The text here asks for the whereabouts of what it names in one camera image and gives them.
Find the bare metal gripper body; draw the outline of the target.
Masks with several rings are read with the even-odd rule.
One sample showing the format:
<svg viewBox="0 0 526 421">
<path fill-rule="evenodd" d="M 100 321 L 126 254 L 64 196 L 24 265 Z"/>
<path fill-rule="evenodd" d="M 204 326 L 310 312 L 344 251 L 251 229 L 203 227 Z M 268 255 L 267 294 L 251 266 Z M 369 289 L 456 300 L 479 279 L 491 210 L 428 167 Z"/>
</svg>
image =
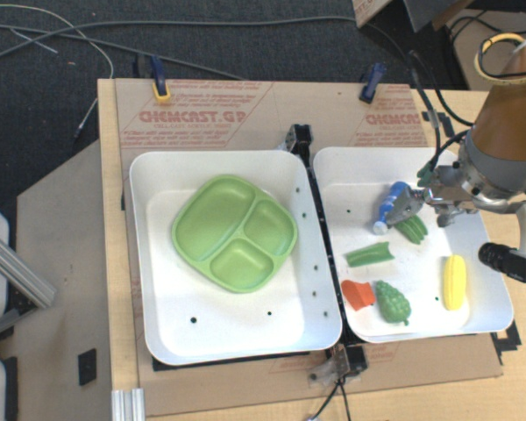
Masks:
<svg viewBox="0 0 526 421">
<path fill-rule="evenodd" d="M 512 199 L 526 194 L 526 166 L 471 163 L 439 166 L 426 188 L 426 203 L 435 208 L 437 224 L 446 227 L 464 213 L 510 214 L 519 206 Z"/>
</svg>

